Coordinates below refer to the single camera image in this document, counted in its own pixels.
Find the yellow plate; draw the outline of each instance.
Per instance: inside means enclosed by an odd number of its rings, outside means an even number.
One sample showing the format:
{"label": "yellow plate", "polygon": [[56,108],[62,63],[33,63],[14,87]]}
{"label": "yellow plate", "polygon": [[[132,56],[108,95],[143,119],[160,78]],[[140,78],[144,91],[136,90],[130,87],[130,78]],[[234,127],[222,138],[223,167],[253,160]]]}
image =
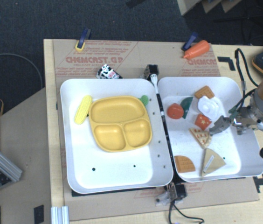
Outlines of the yellow plate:
{"label": "yellow plate", "polygon": [[147,145],[152,129],[147,110],[133,96],[114,96],[93,102],[89,121],[96,143],[105,151],[128,151]]}

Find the cardboard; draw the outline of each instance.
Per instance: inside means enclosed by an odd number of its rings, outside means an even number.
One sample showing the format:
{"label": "cardboard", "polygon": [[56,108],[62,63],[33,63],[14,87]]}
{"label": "cardboard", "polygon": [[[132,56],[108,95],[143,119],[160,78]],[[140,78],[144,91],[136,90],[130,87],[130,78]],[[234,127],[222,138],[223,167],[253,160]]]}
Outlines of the cardboard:
{"label": "cardboard", "polygon": [[[57,107],[61,107],[60,86],[71,78],[96,78],[105,63],[123,78],[142,77],[148,64],[157,64],[163,77],[220,76],[212,47],[193,59],[182,58],[180,42],[86,41],[81,53],[75,51],[76,40],[53,40]],[[58,108],[62,176],[65,205],[71,221],[168,210],[157,205],[155,197],[164,187],[76,195],[67,182],[66,153],[62,110]],[[252,177],[185,183],[188,196],[177,206],[181,209],[259,200]]]}

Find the blue clamp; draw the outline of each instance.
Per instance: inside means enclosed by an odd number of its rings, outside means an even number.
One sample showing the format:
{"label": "blue clamp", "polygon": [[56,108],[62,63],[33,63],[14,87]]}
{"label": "blue clamp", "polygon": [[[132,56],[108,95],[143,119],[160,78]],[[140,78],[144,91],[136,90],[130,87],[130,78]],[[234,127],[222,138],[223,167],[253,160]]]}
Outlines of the blue clamp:
{"label": "blue clamp", "polygon": [[88,28],[84,28],[80,40],[76,43],[76,51],[81,52],[84,49],[85,40],[87,40],[90,37],[90,34],[91,30]]}
{"label": "blue clamp", "polygon": [[193,32],[191,34],[191,37],[189,38],[189,40],[183,45],[183,47],[181,48],[181,50],[186,51],[191,47],[191,44],[194,42],[194,40],[198,37],[198,33]]}

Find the yellow corn cob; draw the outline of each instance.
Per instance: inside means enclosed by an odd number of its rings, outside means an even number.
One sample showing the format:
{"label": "yellow corn cob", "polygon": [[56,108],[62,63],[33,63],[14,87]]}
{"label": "yellow corn cob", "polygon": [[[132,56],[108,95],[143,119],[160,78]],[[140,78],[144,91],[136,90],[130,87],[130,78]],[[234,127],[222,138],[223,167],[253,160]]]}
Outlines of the yellow corn cob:
{"label": "yellow corn cob", "polygon": [[86,95],[83,97],[75,115],[75,123],[80,125],[83,123],[87,117],[90,105],[92,103],[92,97],[90,95]]}

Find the table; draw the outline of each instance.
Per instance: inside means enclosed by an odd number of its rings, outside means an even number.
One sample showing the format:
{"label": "table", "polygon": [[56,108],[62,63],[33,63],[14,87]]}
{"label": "table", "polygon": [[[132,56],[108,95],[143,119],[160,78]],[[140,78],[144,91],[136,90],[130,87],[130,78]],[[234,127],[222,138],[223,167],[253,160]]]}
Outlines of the table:
{"label": "table", "polygon": [[[212,45],[215,56],[230,57],[235,64],[234,51],[240,48],[251,67],[251,59],[254,55],[263,51],[263,47],[258,46],[231,46],[231,45]],[[51,204],[53,207],[64,206],[61,154],[59,146],[59,128],[58,115],[56,110],[56,87],[55,87],[55,67],[54,67],[54,48],[53,40],[44,40],[44,58],[45,58],[45,77],[46,77],[46,99],[47,99],[47,117],[48,117],[48,147],[49,147],[49,166],[50,166],[50,188],[51,188]],[[231,72],[228,64],[218,62],[220,74],[222,77],[229,77],[235,80],[240,86],[240,78],[237,72]],[[242,69],[247,81],[247,90],[254,88],[249,81],[247,74]],[[260,83],[262,75],[254,69],[250,69],[251,76],[257,83]],[[263,132],[256,131],[256,137],[261,147],[263,147]],[[221,224],[221,223],[263,223],[263,186],[260,187],[259,201],[248,203],[235,203],[220,206],[210,206],[203,208],[192,208],[182,210],[183,213],[190,217],[201,217],[205,223]],[[127,215],[119,217],[98,218],[92,220],[74,221],[74,224],[98,224],[98,223],[126,223],[126,224],[143,224],[168,223],[168,211],[152,212],[145,214]],[[173,211],[172,220],[181,223],[189,223],[188,219],[179,216]]]}

